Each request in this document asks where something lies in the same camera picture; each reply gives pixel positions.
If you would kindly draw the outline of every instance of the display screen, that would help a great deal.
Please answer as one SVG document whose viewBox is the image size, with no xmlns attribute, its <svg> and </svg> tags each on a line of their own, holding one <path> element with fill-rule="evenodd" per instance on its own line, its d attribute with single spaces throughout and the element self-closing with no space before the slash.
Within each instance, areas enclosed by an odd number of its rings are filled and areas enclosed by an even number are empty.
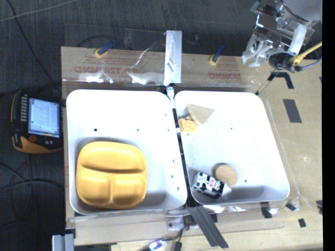
<svg viewBox="0 0 335 251">
<path fill-rule="evenodd" d="M 28 133 L 59 138 L 59 115 L 58 103 L 30 98 Z"/>
</svg>

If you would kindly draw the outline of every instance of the yellow cable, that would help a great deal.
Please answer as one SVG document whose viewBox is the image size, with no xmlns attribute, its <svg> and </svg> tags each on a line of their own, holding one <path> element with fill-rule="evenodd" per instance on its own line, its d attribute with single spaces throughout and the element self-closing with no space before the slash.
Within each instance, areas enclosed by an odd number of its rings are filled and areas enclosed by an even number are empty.
<svg viewBox="0 0 335 251">
<path fill-rule="evenodd" d="M 297 56 L 293 56 L 292 58 L 290 58 L 289 63 L 292 64 L 293 66 L 297 66 L 309 53 L 313 52 L 314 50 L 318 49 L 321 46 L 322 41 L 316 44 L 314 47 L 311 47 L 310 49 L 306 50 L 305 52 Z"/>
</svg>

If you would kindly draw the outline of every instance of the blue and yellow clip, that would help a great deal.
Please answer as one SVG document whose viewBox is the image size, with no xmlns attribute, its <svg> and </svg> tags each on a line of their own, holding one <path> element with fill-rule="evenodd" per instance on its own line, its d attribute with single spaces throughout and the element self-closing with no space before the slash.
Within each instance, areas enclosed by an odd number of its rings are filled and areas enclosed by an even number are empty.
<svg viewBox="0 0 335 251">
<path fill-rule="evenodd" d="M 112 47 L 115 47 L 119 43 L 119 40 L 117 38 L 114 38 L 110 40 L 108 43 L 106 43 L 103 47 L 97 49 L 94 53 L 95 56 L 98 59 L 103 58 L 105 55 L 107 55 L 108 50 L 111 49 Z"/>
<path fill-rule="evenodd" d="M 218 50 L 215 52 L 215 54 L 213 54 L 213 55 L 210 57 L 209 63 L 210 63 L 211 65 L 216 65 L 216 64 L 218 63 L 218 61 L 219 61 L 219 57 L 220 57 L 222 51 L 224 50 L 224 48 L 225 48 L 225 45 L 224 45 L 224 44 L 220 45 L 220 47 L 219 47 Z"/>
</svg>

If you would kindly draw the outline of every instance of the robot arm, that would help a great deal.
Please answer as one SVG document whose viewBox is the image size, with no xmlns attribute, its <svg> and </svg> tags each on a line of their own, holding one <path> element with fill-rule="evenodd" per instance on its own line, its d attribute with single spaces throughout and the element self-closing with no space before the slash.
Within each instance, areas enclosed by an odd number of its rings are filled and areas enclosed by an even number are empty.
<svg viewBox="0 0 335 251">
<path fill-rule="evenodd" d="M 259 1 L 251 8 L 257 19 L 242 54 L 243 63 L 251 59 L 249 67 L 258 67 L 269 60 L 276 69 L 298 71 L 300 60 L 308 54 L 298 57 L 300 50 L 314 33 L 313 26 L 322 23 L 322 0 L 279 0 L 275 7 L 258 5 Z"/>
</svg>

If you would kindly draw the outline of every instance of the yellow plastic dish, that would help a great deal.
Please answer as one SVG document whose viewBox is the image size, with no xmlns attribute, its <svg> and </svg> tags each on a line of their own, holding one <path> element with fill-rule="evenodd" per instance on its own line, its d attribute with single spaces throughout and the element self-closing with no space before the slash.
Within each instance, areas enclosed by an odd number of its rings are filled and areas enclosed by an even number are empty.
<svg viewBox="0 0 335 251">
<path fill-rule="evenodd" d="M 86 204 L 107 209 L 129 209 L 146 196 L 148 173 L 143 152 L 132 145 L 96 141 L 78 156 L 76 189 Z"/>
</svg>

